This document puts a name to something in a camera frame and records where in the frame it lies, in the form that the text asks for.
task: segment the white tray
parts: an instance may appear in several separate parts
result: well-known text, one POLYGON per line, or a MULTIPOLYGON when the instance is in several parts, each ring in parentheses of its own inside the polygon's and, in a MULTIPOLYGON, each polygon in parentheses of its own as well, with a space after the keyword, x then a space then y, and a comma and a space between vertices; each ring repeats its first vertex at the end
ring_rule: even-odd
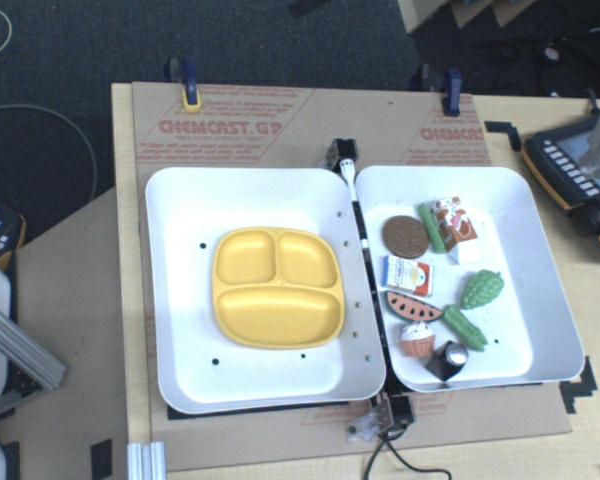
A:
MULTIPOLYGON (((438 391, 571 379, 584 366, 584 352, 526 181, 499 167, 369 167, 356 179, 365 220, 391 368, 415 391, 438 391), (467 277, 485 268, 501 272, 505 286, 492 303, 467 310, 489 345, 471 352, 465 367, 441 383, 424 367, 427 359, 407 357, 398 340, 406 324, 382 293, 382 262, 390 254, 382 226, 393 215, 418 216, 418 204, 459 196, 476 228, 481 259, 458 265, 431 248, 418 259, 434 266, 436 307, 459 303, 467 277)), ((431 324, 435 346, 458 338, 444 322, 431 324)))
POLYGON ((171 407, 202 414, 358 400, 380 390, 386 365, 349 192, 337 175, 168 168, 149 180, 146 199, 158 381, 171 407), (251 226, 309 231, 329 243, 345 297, 344 325, 332 341, 266 350, 221 332, 212 305, 215 247, 225 233, 251 226))

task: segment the toy watermelon slice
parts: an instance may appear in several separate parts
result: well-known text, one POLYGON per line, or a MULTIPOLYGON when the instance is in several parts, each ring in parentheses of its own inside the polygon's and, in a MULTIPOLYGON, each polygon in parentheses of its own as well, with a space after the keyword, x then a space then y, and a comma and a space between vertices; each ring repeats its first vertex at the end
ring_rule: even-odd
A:
POLYGON ((387 302, 399 316, 410 322, 433 322, 444 311, 426 302, 394 291, 387 291, 387 302))

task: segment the green toy fruit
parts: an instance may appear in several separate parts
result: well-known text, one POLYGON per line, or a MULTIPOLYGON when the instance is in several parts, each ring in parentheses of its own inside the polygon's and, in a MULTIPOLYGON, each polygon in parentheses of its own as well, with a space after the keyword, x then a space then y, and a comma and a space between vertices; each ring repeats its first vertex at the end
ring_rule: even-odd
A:
POLYGON ((481 270, 473 274, 462 294, 461 307, 473 309, 489 304, 504 288, 504 280, 499 272, 481 270))

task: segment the cable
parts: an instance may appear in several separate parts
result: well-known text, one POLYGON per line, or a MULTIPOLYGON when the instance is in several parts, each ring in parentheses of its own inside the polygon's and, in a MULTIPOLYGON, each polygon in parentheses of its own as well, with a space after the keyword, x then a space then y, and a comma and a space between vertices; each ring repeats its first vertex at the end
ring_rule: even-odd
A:
POLYGON ((583 92, 587 95, 587 98, 591 102, 591 113, 599 114, 600 107, 598 106, 598 99, 596 98, 596 93, 593 92, 593 89, 591 89, 591 87, 585 87, 583 92))
POLYGON ((3 11, 0 10, 0 16, 7 22, 7 26, 9 27, 9 31, 7 33, 7 38, 4 40, 4 43, 0 46, 0 52, 4 50, 9 42, 11 41, 11 36, 13 36, 13 25, 11 24, 11 20, 9 16, 7 16, 3 11))
POLYGON ((2 112, 4 110, 32 110, 35 112, 42 112, 44 114, 49 114, 53 117, 57 117, 58 119, 60 119, 64 123, 68 124, 71 128, 73 128, 76 131, 76 133, 82 139, 82 142, 84 143, 85 147, 87 148, 87 151, 89 152, 89 157, 91 158, 91 167, 93 170, 93 181, 91 184, 91 194, 89 196, 89 202, 93 201, 93 199, 96 197, 96 189, 97 189, 97 185, 98 185, 98 163, 96 161, 96 155, 93 151, 93 147, 91 146, 89 139, 87 139, 87 136, 82 132, 82 130, 80 128, 78 128, 78 126, 73 121, 71 121, 69 118, 63 116, 62 114, 56 112, 55 110, 51 110, 46 107, 41 107, 38 105, 29 105, 29 104, 25 104, 25 103, 0 105, 0 112, 2 112))
POLYGON ((416 473, 424 473, 424 474, 442 473, 443 475, 447 476, 448 480, 452 480, 451 473, 449 471, 447 471, 446 469, 442 469, 442 468, 433 468, 433 469, 417 468, 417 467, 412 466, 411 464, 409 464, 398 453, 398 451, 391 444, 391 441, 395 441, 396 439, 400 439, 404 435, 404 433, 406 431, 407 431, 407 426, 403 425, 402 428, 397 433, 395 433, 393 435, 389 435, 389 432, 385 432, 385 433, 380 434, 380 436, 379 436, 380 437, 380 444, 376 447, 376 449, 371 454, 371 457, 369 457, 369 460, 367 461, 367 465, 364 468, 364 474, 363 474, 363 477, 362 477, 363 480, 369 480, 369 474, 371 473, 371 467, 373 466, 373 463, 376 460, 376 457, 378 456, 378 454, 382 450, 382 447, 385 446, 385 445, 398 458, 398 460, 405 467, 409 468, 411 471, 415 471, 416 473))

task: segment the small carton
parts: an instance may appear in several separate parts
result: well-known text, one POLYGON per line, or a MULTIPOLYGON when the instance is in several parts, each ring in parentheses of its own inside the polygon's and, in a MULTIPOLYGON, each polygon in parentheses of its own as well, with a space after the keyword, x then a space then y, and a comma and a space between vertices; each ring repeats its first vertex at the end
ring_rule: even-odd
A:
POLYGON ((426 297, 433 290, 433 266, 388 255, 384 260, 385 288, 426 297))
POLYGON ((478 235, 459 197, 438 199, 429 205, 429 211, 453 259, 460 264, 480 259, 478 235))

